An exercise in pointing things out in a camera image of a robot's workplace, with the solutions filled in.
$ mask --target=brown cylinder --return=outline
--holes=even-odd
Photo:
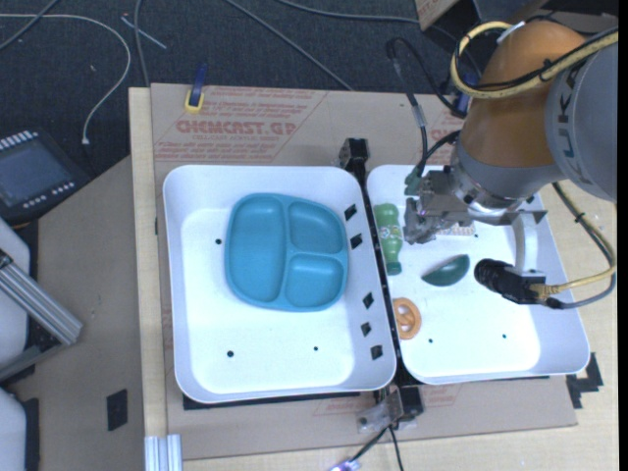
[[[480,83],[516,79],[553,61],[584,42],[563,25],[534,21],[513,31],[497,47]],[[553,163],[546,142],[545,107],[551,82],[501,99],[474,98],[460,143],[479,162],[507,168]]]

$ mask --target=yellow and blue clip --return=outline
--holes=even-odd
[[[205,82],[205,76],[207,75],[207,63],[203,63],[196,70],[196,77],[194,78],[194,84],[192,89],[187,92],[185,97],[185,110],[190,114],[197,114],[203,107],[203,101],[205,100],[205,94],[203,93],[203,83]]]

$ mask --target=blue divided plate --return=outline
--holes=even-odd
[[[260,307],[323,310],[344,293],[344,225],[327,206],[276,193],[254,193],[232,211],[225,271],[232,291]]]

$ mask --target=orange ring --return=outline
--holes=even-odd
[[[421,313],[409,298],[396,298],[392,301],[394,319],[399,337],[402,340],[413,339],[421,329]]]

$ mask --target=dark floor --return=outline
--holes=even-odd
[[[8,14],[33,14],[52,0],[0,0],[0,42],[28,22]],[[403,36],[413,42],[440,84],[446,78],[453,38],[479,19],[476,4],[461,0],[435,26],[332,19],[294,10],[272,0],[234,0],[317,58],[355,90],[400,91],[385,43]],[[416,19],[414,0],[290,0],[310,8],[361,15]],[[491,18],[505,0],[492,0]],[[74,18],[46,18],[5,46],[0,45],[0,133],[28,128],[50,132],[62,149],[92,176],[129,153],[128,88],[145,85],[132,29],[136,0],[59,0],[47,14],[89,17],[116,30],[131,47],[131,70],[95,112],[88,127],[89,156],[80,144],[83,124],[125,69],[120,40],[104,27]],[[618,16],[618,0],[551,0],[546,8]],[[145,0],[140,27],[164,47],[143,40],[150,81],[190,83],[199,62],[207,83],[344,89],[325,73],[224,0]],[[412,65],[416,92],[431,92]]]

